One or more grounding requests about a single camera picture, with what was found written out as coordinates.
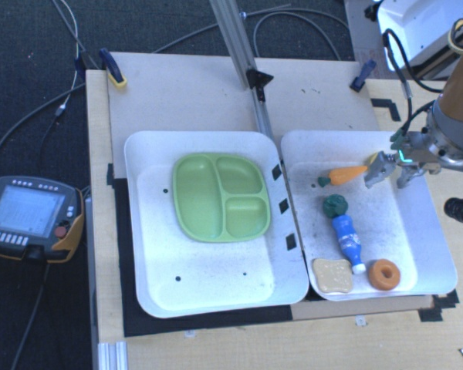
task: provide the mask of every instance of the blue clamp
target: blue clamp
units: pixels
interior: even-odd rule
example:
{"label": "blue clamp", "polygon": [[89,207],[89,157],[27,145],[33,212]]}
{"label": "blue clamp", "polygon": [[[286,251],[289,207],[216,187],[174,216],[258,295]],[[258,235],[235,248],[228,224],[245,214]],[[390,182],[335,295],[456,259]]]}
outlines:
{"label": "blue clamp", "polygon": [[353,89],[355,92],[359,92],[363,88],[366,78],[370,75],[372,70],[375,69],[375,67],[376,67],[375,61],[373,61],[372,59],[369,59],[363,65],[360,75],[356,77],[351,83],[350,88]]}
{"label": "blue clamp", "polygon": [[108,70],[108,78],[112,84],[118,89],[123,88],[127,84],[127,79],[123,76],[120,68],[112,57],[111,53],[106,48],[100,49],[100,58],[103,61],[103,66]]}

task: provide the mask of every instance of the white container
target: white container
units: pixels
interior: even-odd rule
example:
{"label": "white container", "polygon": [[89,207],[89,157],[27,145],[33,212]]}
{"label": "white container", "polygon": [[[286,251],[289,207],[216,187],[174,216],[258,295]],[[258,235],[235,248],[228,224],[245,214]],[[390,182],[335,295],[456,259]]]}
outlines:
{"label": "white container", "polygon": [[[125,143],[137,300],[150,315],[171,318],[206,312],[293,304],[309,277],[278,171],[275,144],[256,132],[142,131]],[[271,223],[259,238],[204,243],[189,238],[177,220],[174,164],[190,153],[232,153],[262,171]]]}
{"label": "white container", "polygon": [[[448,33],[463,18],[463,0],[384,0],[377,12],[380,34],[393,29],[411,66],[424,63],[448,44]],[[398,67],[404,61],[390,36]],[[387,64],[394,70],[390,61]]]}
{"label": "white container", "polygon": [[[363,175],[343,185],[318,184],[337,167],[366,164],[383,150],[390,151],[391,132],[303,131],[288,132],[282,139],[282,155],[292,194],[299,232],[314,290],[333,301],[447,294],[457,284],[457,274],[424,177],[398,189],[400,168],[370,189]],[[323,201],[331,194],[345,197],[346,214],[360,237],[362,262],[367,269],[381,258],[393,261],[401,272],[392,291],[378,291],[367,273],[353,275],[350,293],[324,293],[319,289],[312,262],[317,258],[338,260],[344,256],[336,232],[323,212]]]}

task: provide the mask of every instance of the donut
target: donut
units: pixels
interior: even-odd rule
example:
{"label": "donut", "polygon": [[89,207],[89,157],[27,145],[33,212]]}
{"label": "donut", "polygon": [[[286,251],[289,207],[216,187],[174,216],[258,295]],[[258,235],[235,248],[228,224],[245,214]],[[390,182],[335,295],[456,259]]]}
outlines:
{"label": "donut", "polygon": [[390,291],[400,283],[400,269],[388,259],[379,259],[369,269],[369,281],[380,291]]}

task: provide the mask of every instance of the dark carpet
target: dark carpet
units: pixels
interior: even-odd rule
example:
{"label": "dark carpet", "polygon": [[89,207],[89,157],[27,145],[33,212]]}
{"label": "dark carpet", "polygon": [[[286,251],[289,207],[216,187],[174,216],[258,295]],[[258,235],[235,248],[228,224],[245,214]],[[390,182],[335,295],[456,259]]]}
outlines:
{"label": "dark carpet", "polygon": [[[153,52],[215,23],[208,0],[64,0],[79,26],[79,39],[94,62],[98,52]],[[237,0],[247,13],[289,5],[346,21],[343,0]],[[70,20],[69,13],[63,9]],[[257,31],[260,56],[353,60],[350,34],[338,21],[312,12],[305,19],[274,15]],[[251,15],[251,39],[264,15]],[[163,53],[226,56],[218,29]],[[0,0],[0,140],[20,119],[70,88],[76,54],[73,37],[50,0]],[[84,89],[72,94],[58,119],[54,103],[27,119],[0,148],[0,176],[29,175],[84,188],[90,183]],[[0,257],[0,370],[11,368],[42,285],[44,265]],[[18,369],[89,369],[89,286],[86,239],[73,259],[49,269],[44,295]]]}

